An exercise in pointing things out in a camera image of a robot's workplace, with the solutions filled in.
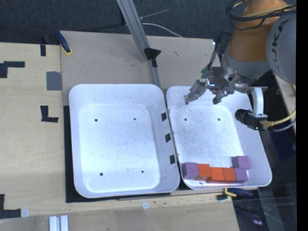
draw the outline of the wooden block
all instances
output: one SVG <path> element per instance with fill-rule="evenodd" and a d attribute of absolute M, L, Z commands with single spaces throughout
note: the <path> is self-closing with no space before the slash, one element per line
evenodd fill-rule
<path fill-rule="evenodd" d="M 194 180 L 199 176 L 197 163 L 184 163 L 182 165 L 182 175 L 185 180 Z"/>
<path fill-rule="evenodd" d="M 249 158 L 248 156 L 236 156 L 232 158 L 232 165 L 234 168 L 242 167 L 249 169 L 250 168 Z"/>
<path fill-rule="evenodd" d="M 211 177 L 211 169 L 210 164 L 198 164 L 199 176 L 196 180 L 207 180 L 207 178 Z"/>
<path fill-rule="evenodd" d="M 242 167 L 236 167 L 234 168 L 236 181 L 238 183 L 243 183 L 245 181 L 248 181 L 247 171 L 245 168 Z"/>
<path fill-rule="evenodd" d="M 223 176 L 225 178 L 225 183 L 232 183 L 236 181 L 235 170 L 230 167 L 223 167 Z"/>
<path fill-rule="evenodd" d="M 207 178 L 208 183 L 224 183 L 223 171 L 221 167 L 210 167 L 211 177 Z"/>

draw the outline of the white cable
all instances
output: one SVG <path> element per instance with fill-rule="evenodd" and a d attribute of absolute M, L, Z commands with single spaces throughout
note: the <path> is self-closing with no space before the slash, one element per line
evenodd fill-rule
<path fill-rule="evenodd" d="M 163 13 L 163 12 L 167 12 L 169 9 L 166 9 L 166 10 L 162 10 L 162 11 L 159 11 L 159 12 L 156 12 L 156 13 L 152 13 L 152 14 L 148 14 L 146 16 L 142 16 L 140 19 L 143 19 L 143 18 L 146 18 L 146 17 L 150 17 L 152 15 L 156 15 L 156 14 L 159 14 L 159 13 Z"/>
<path fill-rule="evenodd" d="M 169 33 L 172 33 L 172 34 L 174 34 L 174 35 L 176 35 L 176 36 L 178 36 L 178 37 L 182 38 L 182 36 L 181 36 L 181 35 L 176 34 L 176 33 L 174 33 L 174 32 L 172 32 L 172 31 L 170 31 L 169 29 L 167 29 L 167 28 L 165 28 L 165 27 L 163 27 L 163 26 L 156 25 L 156 24 L 152 24 L 152 23 L 143 23 L 143 25 L 157 26 L 157 27 L 160 27 L 160 28 L 162 28 L 162 29 L 164 29 L 164 30 L 167 30 Z"/>
<path fill-rule="evenodd" d="M 296 122 L 296 118 L 293 120 L 293 122 L 291 122 L 289 125 L 285 126 L 284 128 L 277 128 L 277 129 L 273 129 L 273 132 L 281 132 L 281 131 L 285 131 L 288 128 L 292 127 Z"/>

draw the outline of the black rectangular hole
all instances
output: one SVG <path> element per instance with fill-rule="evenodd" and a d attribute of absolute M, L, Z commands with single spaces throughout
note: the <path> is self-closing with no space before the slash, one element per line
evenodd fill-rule
<path fill-rule="evenodd" d="M 170 159 L 170 164 L 174 164 L 175 163 L 175 155 L 171 155 L 169 157 L 169 159 Z"/>
<path fill-rule="evenodd" d="M 170 135 L 170 133 L 165 135 L 165 139 L 166 139 L 166 143 L 169 142 L 169 141 L 171 140 L 171 135 Z"/>
<path fill-rule="evenodd" d="M 164 121 L 166 119 L 167 119 L 167 114 L 164 112 L 164 113 L 162 113 L 162 121 Z"/>

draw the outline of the orange block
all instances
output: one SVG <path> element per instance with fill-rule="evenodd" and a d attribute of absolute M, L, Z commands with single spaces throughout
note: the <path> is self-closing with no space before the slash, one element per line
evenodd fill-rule
<path fill-rule="evenodd" d="M 210 167 L 211 177 L 207 178 L 208 183 L 224 183 L 223 170 L 221 167 Z"/>
<path fill-rule="evenodd" d="M 199 176 L 195 180 L 207 180 L 211 177 L 210 164 L 198 164 Z"/>
<path fill-rule="evenodd" d="M 223 176 L 225 178 L 225 183 L 232 183 L 236 181 L 235 170 L 231 167 L 223 167 Z"/>

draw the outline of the blue clamp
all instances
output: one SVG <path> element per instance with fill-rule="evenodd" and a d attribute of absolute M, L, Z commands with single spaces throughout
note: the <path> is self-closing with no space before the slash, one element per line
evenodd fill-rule
<path fill-rule="evenodd" d="M 67 56 L 73 54 L 73 50 L 68 46 L 68 43 L 60 32 L 56 33 L 56 37 L 61 44 L 61 50 L 64 52 L 64 54 Z"/>

